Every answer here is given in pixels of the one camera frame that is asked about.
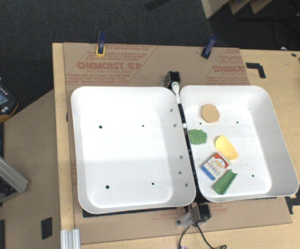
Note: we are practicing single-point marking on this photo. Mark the green bumpy round toy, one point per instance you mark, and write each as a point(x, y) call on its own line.
point(197, 136)

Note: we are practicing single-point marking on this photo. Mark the thin black and white rod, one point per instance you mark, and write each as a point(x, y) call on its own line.
point(185, 128)

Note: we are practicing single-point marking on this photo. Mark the brown cardboard board red print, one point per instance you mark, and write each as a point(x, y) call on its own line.
point(144, 61)

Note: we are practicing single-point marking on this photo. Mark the green toy vegetable piece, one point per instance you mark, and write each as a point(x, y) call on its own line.
point(224, 182)

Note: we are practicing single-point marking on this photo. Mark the white plastic tray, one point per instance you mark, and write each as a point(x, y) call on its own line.
point(256, 144)
point(129, 149)

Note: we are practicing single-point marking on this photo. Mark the tan round biscuit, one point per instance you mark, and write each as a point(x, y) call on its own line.
point(210, 113)

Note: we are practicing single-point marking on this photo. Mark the red blue white small carton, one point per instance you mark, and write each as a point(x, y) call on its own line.
point(215, 166)

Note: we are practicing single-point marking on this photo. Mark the yellow half-round slice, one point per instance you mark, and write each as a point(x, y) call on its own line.
point(226, 147)

